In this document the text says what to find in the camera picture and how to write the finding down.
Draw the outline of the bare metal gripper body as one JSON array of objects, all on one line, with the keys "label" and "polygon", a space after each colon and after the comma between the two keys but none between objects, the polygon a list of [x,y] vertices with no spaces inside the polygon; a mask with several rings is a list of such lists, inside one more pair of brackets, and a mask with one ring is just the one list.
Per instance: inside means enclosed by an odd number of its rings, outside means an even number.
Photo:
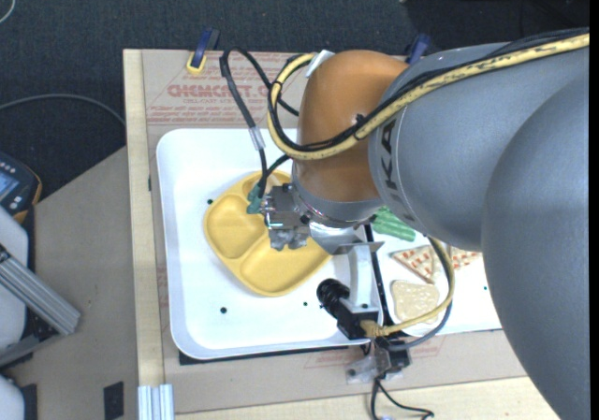
[{"label": "bare metal gripper body", "polygon": [[335,201],[315,196],[298,183],[272,187],[263,200],[263,216],[276,238],[305,238],[316,231],[340,230],[371,217],[371,201]]}]

